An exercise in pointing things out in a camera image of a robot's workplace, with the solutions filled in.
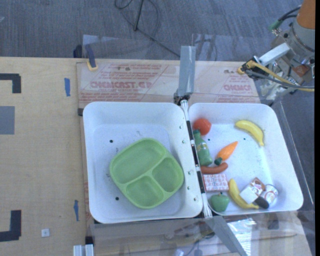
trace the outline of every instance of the can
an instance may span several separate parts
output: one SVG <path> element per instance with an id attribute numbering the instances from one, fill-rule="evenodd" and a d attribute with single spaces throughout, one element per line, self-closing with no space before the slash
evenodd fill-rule
<path id="1" fill-rule="evenodd" d="M 274 185 L 266 184 L 264 191 L 261 193 L 260 197 L 265 199 L 269 205 L 278 197 L 279 192 Z"/>

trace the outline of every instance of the tomato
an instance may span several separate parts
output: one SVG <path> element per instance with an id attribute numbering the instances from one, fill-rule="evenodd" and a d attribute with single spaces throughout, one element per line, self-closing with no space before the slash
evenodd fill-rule
<path id="1" fill-rule="evenodd" d="M 211 123 L 205 118 L 199 118 L 194 122 L 193 129 L 199 130 L 200 134 L 203 136 L 209 133 L 211 129 Z"/>

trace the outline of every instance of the gray floor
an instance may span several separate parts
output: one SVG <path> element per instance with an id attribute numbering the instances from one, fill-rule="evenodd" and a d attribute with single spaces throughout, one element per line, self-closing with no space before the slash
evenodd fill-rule
<path id="1" fill-rule="evenodd" d="M 118 0 L 117 4 L 128 2 Z M 191 45 L 196 34 L 201 34 L 207 35 L 212 47 L 205 55 L 197 55 L 198 60 L 245 62 L 271 49 L 274 35 L 268 26 L 302 1 L 145 0 L 138 30 L 134 31 L 139 3 L 133 0 L 119 10 L 113 0 L 1 0 L 0 56 L 73 58 L 84 35 L 149 42 L 148 34 L 177 54 L 158 46 L 161 50 L 146 52 L 145 56 L 152 58 L 162 51 L 167 59 L 177 60 L 179 47 Z M 289 22 L 292 20 L 281 28 L 286 30 Z M 138 46 L 130 47 L 134 52 Z M 310 190 L 311 199 L 302 210 L 309 211 L 315 201 L 315 94 L 287 94 L 282 106 L 296 147 L 291 156 L 297 168 L 303 169 Z"/>

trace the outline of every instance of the gray square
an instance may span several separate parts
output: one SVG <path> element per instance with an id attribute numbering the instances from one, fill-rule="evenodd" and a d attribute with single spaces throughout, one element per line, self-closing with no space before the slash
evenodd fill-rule
<path id="1" fill-rule="evenodd" d="M 0 106 L 0 135 L 15 134 L 15 107 Z"/>

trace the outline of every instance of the green apple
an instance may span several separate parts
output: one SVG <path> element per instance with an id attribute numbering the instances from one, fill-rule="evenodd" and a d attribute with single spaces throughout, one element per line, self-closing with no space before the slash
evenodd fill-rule
<path id="1" fill-rule="evenodd" d="M 222 192 L 220 192 L 219 194 L 212 195 L 210 198 L 210 201 L 211 201 L 212 208 L 216 212 L 224 212 L 228 207 L 230 199 L 228 196 L 226 196 L 226 195 L 222 194 Z"/>

